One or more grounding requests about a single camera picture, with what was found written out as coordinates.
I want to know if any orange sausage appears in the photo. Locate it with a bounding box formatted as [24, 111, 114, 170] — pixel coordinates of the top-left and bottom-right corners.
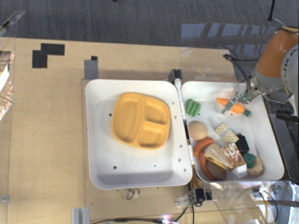
[192, 137, 214, 157]
[198, 152, 216, 181]

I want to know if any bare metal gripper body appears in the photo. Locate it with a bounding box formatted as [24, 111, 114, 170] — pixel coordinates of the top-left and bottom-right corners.
[236, 77, 260, 105]

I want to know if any black block with wires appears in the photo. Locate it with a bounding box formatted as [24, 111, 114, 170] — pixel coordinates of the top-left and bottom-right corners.
[170, 69, 183, 80]
[194, 188, 213, 202]

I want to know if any brown round biscuit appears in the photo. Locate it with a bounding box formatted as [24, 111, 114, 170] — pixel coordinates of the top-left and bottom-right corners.
[206, 160, 228, 181]

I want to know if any green broccoli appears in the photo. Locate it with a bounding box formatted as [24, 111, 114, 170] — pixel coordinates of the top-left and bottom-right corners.
[242, 152, 257, 169]

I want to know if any black cube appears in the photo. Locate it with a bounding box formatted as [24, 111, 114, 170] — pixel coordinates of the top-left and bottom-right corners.
[235, 134, 250, 154]

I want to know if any tan sandwich wedge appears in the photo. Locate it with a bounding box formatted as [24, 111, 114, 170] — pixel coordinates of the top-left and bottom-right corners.
[203, 143, 234, 170]

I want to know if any green ribbed toy vegetable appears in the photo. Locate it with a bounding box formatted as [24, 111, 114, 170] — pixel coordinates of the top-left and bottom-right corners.
[185, 98, 202, 117]

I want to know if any yellow patterned carton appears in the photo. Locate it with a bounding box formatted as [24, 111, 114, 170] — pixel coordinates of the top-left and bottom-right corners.
[214, 122, 240, 145]

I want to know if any brown and white carton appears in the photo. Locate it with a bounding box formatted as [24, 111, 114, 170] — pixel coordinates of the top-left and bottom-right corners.
[220, 142, 248, 178]

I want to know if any beige round bread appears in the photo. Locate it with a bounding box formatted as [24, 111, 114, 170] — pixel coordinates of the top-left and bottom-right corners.
[188, 120, 208, 141]

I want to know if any beige rubber band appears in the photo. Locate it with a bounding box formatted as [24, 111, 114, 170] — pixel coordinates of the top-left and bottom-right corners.
[120, 188, 141, 202]

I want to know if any thin black and white rod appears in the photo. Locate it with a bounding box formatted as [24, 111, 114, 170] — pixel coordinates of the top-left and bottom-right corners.
[173, 78, 196, 166]

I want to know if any beige toy pumpkin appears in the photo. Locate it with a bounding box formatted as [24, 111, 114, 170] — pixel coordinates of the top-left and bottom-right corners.
[246, 155, 264, 178]

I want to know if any orange divided plate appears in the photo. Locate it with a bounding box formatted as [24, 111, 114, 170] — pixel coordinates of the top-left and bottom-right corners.
[111, 92, 172, 151]

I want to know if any orange carrot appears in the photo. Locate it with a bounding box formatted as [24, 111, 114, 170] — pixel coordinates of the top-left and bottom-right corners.
[216, 97, 252, 117]

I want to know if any white plastic tray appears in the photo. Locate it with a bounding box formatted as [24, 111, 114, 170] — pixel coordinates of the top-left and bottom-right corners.
[85, 79, 193, 191]
[180, 81, 285, 183]

